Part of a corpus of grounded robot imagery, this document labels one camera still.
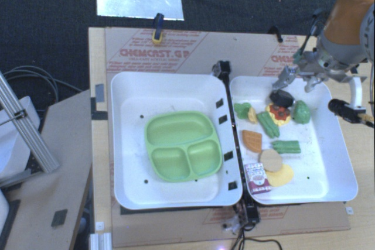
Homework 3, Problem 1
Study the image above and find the green leafy toy vegetable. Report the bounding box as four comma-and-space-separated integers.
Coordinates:
233, 102, 253, 120

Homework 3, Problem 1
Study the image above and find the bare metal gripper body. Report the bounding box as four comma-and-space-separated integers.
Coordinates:
294, 51, 367, 83

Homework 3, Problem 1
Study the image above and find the brown cardboard board red print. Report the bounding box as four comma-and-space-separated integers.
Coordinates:
104, 26, 352, 248

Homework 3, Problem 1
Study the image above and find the tan round biscuit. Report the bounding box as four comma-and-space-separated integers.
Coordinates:
258, 149, 283, 173

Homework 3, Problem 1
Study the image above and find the small yellow toy food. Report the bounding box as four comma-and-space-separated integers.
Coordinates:
247, 107, 259, 125

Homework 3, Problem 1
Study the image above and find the green toy bean bundle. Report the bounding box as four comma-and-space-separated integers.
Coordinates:
256, 111, 281, 139
270, 139, 302, 155

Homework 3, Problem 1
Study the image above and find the yellow and red pizza slice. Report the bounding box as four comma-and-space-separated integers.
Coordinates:
265, 102, 292, 127

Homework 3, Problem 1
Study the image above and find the thin black rod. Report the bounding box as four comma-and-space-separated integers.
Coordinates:
221, 73, 250, 209

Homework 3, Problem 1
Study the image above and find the white plastic tray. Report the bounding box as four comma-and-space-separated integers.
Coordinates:
229, 76, 359, 206
110, 71, 244, 211

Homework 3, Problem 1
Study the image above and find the orange waffle piece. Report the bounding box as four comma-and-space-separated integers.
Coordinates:
241, 129, 263, 154

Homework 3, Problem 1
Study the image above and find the black rounded object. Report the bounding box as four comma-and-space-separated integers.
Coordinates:
269, 89, 295, 108

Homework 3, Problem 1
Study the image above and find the green divided plate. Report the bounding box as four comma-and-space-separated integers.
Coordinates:
144, 111, 224, 183

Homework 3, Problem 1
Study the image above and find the green broccoli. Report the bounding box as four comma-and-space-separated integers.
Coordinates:
292, 100, 312, 125

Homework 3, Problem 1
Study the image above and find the yellow round slice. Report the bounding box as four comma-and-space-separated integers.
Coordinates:
264, 163, 295, 188

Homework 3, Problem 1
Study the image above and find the black cylinder on white bracket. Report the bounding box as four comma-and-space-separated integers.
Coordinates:
328, 76, 375, 128

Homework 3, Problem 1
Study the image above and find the red and white carton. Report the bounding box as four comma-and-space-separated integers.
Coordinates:
243, 162, 272, 195

